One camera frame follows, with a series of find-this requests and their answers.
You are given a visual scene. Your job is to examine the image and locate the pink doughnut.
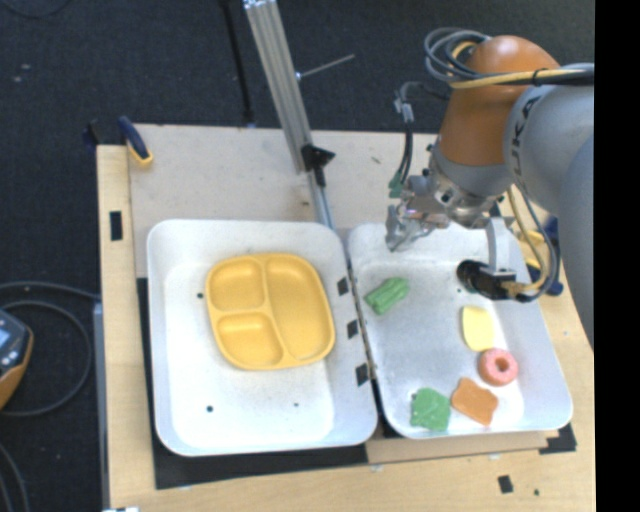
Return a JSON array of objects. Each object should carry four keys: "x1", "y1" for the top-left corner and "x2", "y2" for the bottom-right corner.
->
[{"x1": 476, "y1": 348, "x2": 520, "y2": 388}]

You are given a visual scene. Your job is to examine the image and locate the pale brown flat board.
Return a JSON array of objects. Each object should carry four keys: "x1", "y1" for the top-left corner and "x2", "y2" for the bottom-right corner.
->
[{"x1": 127, "y1": 123, "x2": 566, "y2": 465}]

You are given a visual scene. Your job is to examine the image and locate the thin black rod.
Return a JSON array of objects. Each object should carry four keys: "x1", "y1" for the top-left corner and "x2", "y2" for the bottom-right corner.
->
[{"x1": 345, "y1": 239, "x2": 384, "y2": 416}]

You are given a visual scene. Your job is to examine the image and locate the yellow divided plate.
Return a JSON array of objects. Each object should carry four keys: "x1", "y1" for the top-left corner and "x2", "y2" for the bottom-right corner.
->
[{"x1": 204, "y1": 252, "x2": 337, "y2": 372}]

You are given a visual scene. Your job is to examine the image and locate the black cylinder on white bracket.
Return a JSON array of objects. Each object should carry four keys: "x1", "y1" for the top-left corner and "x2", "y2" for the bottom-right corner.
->
[{"x1": 455, "y1": 216, "x2": 519, "y2": 302}]

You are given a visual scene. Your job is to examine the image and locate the yellow toy slice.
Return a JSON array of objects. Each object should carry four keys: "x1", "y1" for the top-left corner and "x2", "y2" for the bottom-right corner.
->
[{"x1": 460, "y1": 305, "x2": 497, "y2": 353}]

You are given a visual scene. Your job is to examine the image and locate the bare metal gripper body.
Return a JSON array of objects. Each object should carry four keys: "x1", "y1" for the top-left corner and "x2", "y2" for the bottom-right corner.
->
[{"x1": 398, "y1": 172, "x2": 502, "y2": 230}]

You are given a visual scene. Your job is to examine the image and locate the green toy beans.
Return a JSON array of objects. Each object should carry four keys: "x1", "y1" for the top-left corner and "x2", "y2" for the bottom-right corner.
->
[{"x1": 363, "y1": 276, "x2": 412, "y2": 317}]

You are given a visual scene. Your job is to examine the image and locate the green toy lettuce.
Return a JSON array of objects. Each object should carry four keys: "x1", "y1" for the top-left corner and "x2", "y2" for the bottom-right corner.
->
[{"x1": 409, "y1": 387, "x2": 453, "y2": 433}]

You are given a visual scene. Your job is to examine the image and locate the white plastic tray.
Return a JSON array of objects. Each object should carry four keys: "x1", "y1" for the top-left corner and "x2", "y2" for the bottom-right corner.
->
[
  {"x1": 345, "y1": 221, "x2": 575, "y2": 441},
  {"x1": 146, "y1": 218, "x2": 380, "y2": 458}
]

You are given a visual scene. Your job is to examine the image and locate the orange toast slice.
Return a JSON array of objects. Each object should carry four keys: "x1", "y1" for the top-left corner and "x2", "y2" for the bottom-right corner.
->
[{"x1": 450, "y1": 377, "x2": 500, "y2": 428}]

